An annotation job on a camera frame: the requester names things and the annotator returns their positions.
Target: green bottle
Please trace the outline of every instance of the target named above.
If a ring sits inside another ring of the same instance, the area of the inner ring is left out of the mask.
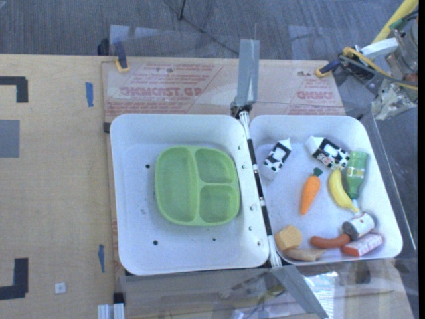
[[[345,180],[348,185],[348,196],[351,199],[359,197],[359,187],[365,179],[366,159],[368,154],[361,151],[352,151],[347,165]]]

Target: gray square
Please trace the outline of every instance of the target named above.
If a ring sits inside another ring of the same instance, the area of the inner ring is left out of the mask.
[[[0,120],[0,158],[19,157],[19,120]]]

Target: orange carrot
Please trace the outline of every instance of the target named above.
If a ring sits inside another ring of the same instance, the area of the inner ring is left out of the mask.
[[[314,169],[314,174],[307,178],[305,181],[302,198],[301,198],[301,214],[305,215],[310,209],[311,204],[313,203],[314,198],[320,189],[320,179],[319,176],[323,172],[319,168]]]

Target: hot dog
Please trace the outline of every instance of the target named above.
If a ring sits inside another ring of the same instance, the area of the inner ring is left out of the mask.
[[[333,239],[326,239],[324,237],[313,236],[310,239],[310,243],[318,248],[326,249],[326,248],[338,248],[346,245],[351,241],[350,236],[348,234],[341,234],[338,237]]]

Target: banana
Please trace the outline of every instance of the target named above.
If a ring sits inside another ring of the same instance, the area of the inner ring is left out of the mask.
[[[328,185],[332,198],[338,206],[351,209],[355,213],[359,211],[359,209],[354,206],[350,197],[343,188],[341,170],[335,169],[332,171],[331,175],[329,176]]]

